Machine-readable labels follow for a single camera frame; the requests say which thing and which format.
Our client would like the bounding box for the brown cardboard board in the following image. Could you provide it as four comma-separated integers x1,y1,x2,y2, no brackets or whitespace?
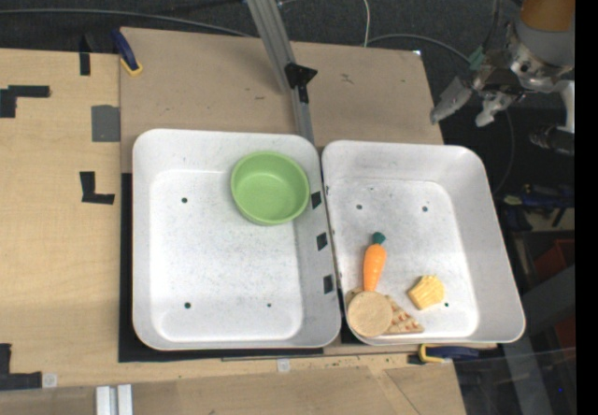
119,26,499,358

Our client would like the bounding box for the round tan biscuit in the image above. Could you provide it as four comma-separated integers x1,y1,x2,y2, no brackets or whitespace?
347,291,394,338

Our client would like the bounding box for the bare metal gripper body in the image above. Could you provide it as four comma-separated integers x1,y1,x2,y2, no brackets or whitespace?
472,39,575,97

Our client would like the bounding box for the yellow ridged toy food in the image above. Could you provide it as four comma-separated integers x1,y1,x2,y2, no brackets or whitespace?
407,275,446,311

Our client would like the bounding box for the orange carrot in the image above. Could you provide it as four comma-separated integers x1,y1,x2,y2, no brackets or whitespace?
362,231,389,293

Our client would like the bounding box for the green bowl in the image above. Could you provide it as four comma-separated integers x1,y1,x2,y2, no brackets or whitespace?
230,150,312,227

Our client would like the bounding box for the tan pizza slice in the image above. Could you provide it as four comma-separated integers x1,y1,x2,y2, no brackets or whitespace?
384,294,426,336

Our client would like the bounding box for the black cylinder on white bracket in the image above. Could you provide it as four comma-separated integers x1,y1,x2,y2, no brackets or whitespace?
527,79,577,157

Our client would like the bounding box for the white plastic tray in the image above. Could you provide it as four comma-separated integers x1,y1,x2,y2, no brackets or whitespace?
132,127,343,352
320,139,527,347

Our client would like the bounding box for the thin black rod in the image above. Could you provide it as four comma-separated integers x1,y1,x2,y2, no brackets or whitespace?
320,149,343,307

